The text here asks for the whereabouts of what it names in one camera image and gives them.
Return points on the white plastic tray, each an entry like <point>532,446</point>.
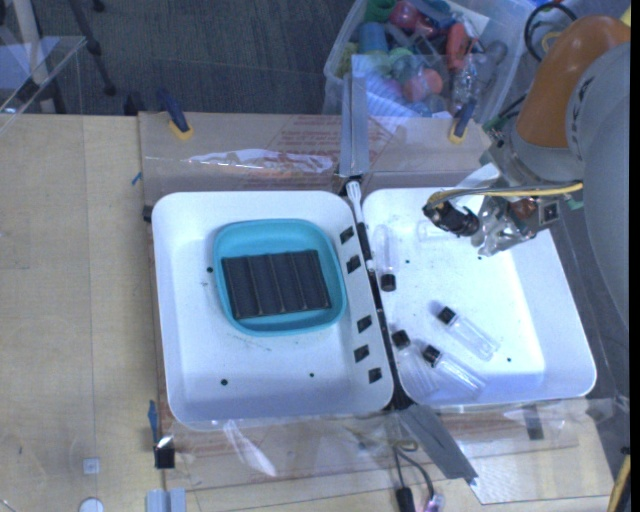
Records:
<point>500,280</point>
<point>280,370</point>

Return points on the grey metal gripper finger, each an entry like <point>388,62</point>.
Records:
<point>486,244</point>
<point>510,240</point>

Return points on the clear plastic bottle black cap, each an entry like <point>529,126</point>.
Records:
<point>414,367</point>
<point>386,260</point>
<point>467,332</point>
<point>452,370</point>

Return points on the clear plastic bin of toys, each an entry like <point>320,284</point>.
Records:
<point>415,60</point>

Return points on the blue plate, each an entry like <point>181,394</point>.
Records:
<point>272,235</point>

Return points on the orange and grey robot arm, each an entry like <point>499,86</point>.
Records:
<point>600,125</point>

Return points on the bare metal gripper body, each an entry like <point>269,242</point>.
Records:
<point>520,212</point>

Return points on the thin black and white rod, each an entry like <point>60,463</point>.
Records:
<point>376,295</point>

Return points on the black cylinder on white bracket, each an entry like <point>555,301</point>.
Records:
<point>452,216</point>

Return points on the black ribbed rack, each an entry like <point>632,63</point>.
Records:
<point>276,285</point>

